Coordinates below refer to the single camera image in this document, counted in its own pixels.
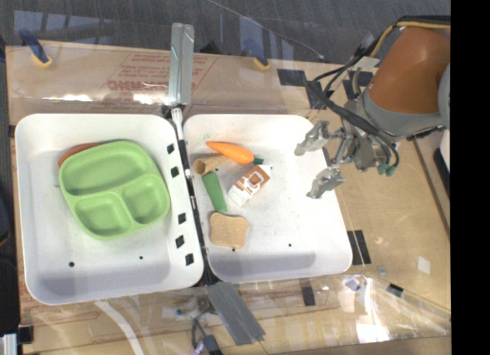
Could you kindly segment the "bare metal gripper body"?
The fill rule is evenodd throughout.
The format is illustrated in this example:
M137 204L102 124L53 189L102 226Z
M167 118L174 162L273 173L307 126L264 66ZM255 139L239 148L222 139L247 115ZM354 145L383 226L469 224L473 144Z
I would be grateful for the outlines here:
M330 164L340 168L353 164L359 171L381 166L387 167L387 141L374 121L370 120L361 101L347 101L343 106L328 101L329 109L341 123L329 138L335 148Z

